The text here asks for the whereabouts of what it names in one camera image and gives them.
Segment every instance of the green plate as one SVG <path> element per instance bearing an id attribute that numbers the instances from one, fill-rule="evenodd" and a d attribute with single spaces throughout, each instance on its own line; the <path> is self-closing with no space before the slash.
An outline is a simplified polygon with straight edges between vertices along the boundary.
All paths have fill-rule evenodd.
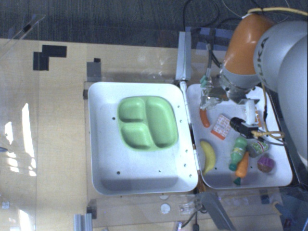
<path id="1" fill-rule="evenodd" d="M 117 109 L 121 138 L 138 151 L 166 149 L 178 141 L 178 129 L 170 103 L 161 97 L 123 99 Z"/>

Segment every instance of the banana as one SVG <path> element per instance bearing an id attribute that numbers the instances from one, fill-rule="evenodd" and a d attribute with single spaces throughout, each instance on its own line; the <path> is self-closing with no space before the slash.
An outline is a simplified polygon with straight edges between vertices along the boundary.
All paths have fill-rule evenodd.
<path id="1" fill-rule="evenodd" d="M 205 175 L 207 172 L 209 172 L 216 163 L 216 155 L 213 150 L 213 147 L 205 141 L 200 142 L 202 150 L 205 153 L 205 167 L 204 170 L 202 171 L 202 174 Z"/>

